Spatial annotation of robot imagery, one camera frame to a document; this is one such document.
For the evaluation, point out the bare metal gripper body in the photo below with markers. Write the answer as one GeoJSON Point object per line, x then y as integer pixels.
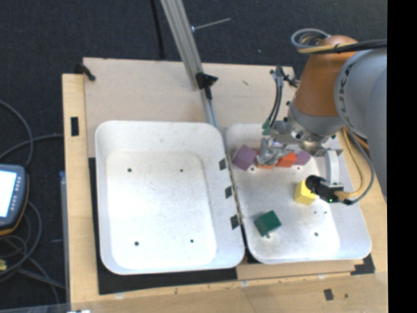
{"type": "Point", "coordinates": [294, 138]}

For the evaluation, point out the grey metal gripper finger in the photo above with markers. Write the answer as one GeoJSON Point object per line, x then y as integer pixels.
{"type": "Point", "coordinates": [264, 153]}
{"type": "Point", "coordinates": [277, 152]}

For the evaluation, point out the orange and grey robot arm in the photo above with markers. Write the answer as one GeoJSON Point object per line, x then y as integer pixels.
{"type": "Point", "coordinates": [329, 86]}

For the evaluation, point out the orange cube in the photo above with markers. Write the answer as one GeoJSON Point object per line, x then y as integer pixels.
{"type": "Point", "coordinates": [265, 166]}
{"type": "Point", "coordinates": [287, 160]}

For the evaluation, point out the large purple cube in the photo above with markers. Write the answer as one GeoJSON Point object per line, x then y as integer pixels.
{"type": "Point", "coordinates": [244, 157]}

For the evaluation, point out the small purple cube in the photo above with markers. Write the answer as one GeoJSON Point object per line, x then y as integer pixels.
{"type": "Point", "coordinates": [303, 157]}

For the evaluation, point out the yellow cube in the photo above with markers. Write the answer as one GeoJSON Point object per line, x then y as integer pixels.
{"type": "Point", "coordinates": [303, 194]}

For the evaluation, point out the green cube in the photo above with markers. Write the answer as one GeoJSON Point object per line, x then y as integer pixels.
{"type": "Point", "coordinates": [267, 223]}

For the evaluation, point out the white plastic tray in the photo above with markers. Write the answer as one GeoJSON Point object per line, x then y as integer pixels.
{"type": "Point", "coordinates": [159, 201]}
{"type": "Point", "coordinates": [293, 240]}

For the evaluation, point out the pale brown flat board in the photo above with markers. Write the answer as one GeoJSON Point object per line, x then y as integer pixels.
{"type": "Point", "coordinates": [140, 90]}

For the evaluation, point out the black cylinder on white bracket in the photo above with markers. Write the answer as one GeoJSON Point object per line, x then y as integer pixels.
{"type": "Point", "coordinates": [321, 187]}

